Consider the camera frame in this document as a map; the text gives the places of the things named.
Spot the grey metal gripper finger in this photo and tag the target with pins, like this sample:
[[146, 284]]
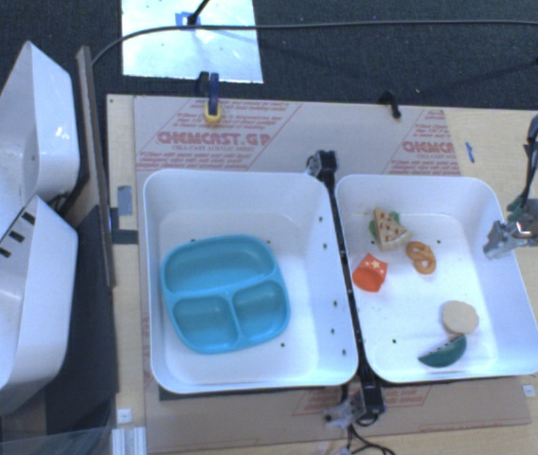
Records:
[[498, 241]]

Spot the white plastic tray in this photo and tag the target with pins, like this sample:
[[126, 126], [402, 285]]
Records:
[[477, 273], [307, 235], [27, 135], [18, 311]]

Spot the orange pretzel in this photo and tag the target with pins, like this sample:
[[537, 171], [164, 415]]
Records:
[[421, 258]]

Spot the beige round biscuit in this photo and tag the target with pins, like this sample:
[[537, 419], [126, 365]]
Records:
[[460, 317]]

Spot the toy sandwich slice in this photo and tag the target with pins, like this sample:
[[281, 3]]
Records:
[[389, 230]]

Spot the green watermelon slice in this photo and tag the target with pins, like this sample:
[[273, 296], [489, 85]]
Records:
[[444, 356]]

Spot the orange carton with star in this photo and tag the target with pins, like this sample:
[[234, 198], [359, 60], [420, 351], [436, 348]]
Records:
[[370, 273]]

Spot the thin black rod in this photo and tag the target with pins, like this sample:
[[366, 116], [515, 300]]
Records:
[[345, 259]]

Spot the brown cardboard board red print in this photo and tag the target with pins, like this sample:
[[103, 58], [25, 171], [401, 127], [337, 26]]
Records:
[[345, 135]]

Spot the blue divided plate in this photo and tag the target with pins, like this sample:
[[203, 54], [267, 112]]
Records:
[[224, 296]]

